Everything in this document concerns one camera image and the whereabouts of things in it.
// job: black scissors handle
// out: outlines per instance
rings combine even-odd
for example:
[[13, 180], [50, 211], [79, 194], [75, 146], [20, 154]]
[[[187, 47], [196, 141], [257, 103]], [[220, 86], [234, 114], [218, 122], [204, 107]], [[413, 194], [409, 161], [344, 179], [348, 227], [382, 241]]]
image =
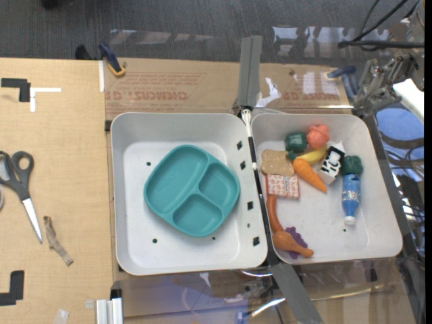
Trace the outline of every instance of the black scissors handle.
[[[18, 162], [20, 161], [20, 159], [22, 157], [28, 157], [27, 153], [25, 153], [24, 151], [19, 151], [17, 152], [15, 155], [17, 155], [17, 157], [15, 157], [15, 160], [18, 160]], [[21, 200], [25, 200], [30, 198], [30, 193], [27, 189], [27, 186], [23, 185], [23, 183], [21, 183], [21, 177], [24, 176], [24, 181], [27, 181], [28, 184], [28, 177], [30, 175], [30, 171], [31, 171], [31, 167], [33, 166], [33, 157], [30, 156], [30, 158], [28, 158], [29, 160], [29, 165], [26, 169], [22, 169], [20, 167], [20, 165], [18, 164], [18, 167], [15, 168], [14, 166], [14, 162], [12, 161], [11, 157], [5, 153], [4, 151], [0, 151], [0, 163], [4, 162], [4, 170], [1, 171], [0, 169], [0, 183], [5, 184], [9, 187], [11, 187], [12, 189], [15, 190], [15, 192], [18, 193], [18, 196], [20, 197]], [[20, 181], [17, 180], [16, 175], [15, 175], [15, 171], [17, 171], [18, 174], [23, 174], [23, 173], [28, 173], [26, 175], [19, 175], [20, 177]]]

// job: yellow banana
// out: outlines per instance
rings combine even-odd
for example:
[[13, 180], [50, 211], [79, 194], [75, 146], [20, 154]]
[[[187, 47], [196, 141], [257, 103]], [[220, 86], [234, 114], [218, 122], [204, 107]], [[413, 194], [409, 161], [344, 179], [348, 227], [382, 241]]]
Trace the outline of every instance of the yellow banana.
[[319, 162], [324, 157], [326, 151], [327, 151], [327, 143], [324, 144], [321, 148], [318, 148], [317, 150], [298, 156], [298, 158], [304, 159], [310, 165], [312, 165], [313, 163]]

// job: blue bottle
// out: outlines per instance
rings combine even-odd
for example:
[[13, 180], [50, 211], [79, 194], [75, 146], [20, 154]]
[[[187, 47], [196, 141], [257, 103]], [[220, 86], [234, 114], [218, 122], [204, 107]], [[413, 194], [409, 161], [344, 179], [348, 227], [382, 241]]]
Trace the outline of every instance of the blue bottle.
[[360, 204], [360, 176], [348, 174], [344, 176], [342, 185], [342, 206], [345, 210], [345, 224], [354, 225], [354, 213]]

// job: scissors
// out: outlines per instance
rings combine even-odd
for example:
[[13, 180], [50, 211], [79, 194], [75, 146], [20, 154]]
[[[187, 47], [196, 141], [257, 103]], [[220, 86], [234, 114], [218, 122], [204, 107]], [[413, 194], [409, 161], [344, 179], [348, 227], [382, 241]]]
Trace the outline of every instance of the scissors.
[[[22, 159], [28, 160], [26, 168], [20, 167], [20, 161]], [[28, 178], [30, 177], [33, 165], [33, 156], [25, 151], [18, 151], [14, 153], [12, 157], [4, 151], [0, 151], [0, 184], [5, 184], [17, 192], [20, 200], [26, 208], [27, 216], [32, 224], [34, 233], [42, 244], [41, 229], [28, 191]]]

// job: scissors blade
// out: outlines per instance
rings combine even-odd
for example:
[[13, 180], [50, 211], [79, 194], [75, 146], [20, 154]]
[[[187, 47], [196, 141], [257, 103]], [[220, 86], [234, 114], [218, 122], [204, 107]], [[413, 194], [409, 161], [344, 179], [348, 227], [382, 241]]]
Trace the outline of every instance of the scissors blade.
[[38, 238], [39, 242], [42, 244], [42, 233], [39, 227], [36, 211], [34, 211], [32, 199], [31, 198], [24, 199], [22, 203], [26, 207], [27, 216], [28, 219], [30, 220], [30, 223], [32, 224], [34, 233], [36, 234], [36, 237]]

